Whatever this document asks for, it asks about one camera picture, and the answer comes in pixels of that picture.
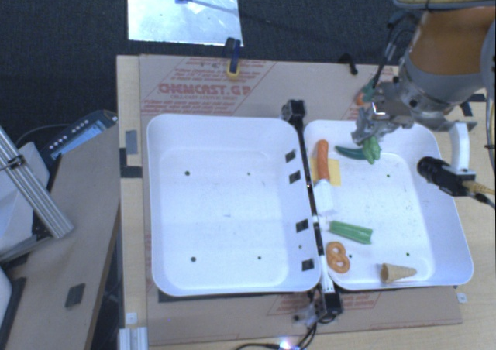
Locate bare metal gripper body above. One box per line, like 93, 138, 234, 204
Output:
370, 81, 453, 129

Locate light green toy vegetable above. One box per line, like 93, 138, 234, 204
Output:
362, 135, 383, 166

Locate dark green chili pepper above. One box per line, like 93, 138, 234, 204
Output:
334, 144, 367, 160

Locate orange sausage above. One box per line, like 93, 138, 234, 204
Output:
316, 139, 331, 182

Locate yellow cheese slice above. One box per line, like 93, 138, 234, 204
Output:
312, 158, 343, 187

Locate thin black and white rod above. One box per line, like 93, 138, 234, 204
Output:
289, 115, 337, 297

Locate white carton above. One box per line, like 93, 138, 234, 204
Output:
312, 179, 337, 216

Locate white plastic tray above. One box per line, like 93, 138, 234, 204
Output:
302, 118, 475, 292
146, 112, 323, 297

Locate green celery stick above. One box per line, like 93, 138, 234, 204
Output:
329, 220, 374, 245

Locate orange pretzel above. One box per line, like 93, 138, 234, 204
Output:
325, 241, 351, 275

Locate tan ice cream cone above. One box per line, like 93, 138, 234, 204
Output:
379, 262, 418, 284

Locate brown cardboard board, red print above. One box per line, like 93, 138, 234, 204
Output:
137, 53, 464, 346

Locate black cylinder on white bracket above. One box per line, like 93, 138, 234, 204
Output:
416, 121, 478, 197

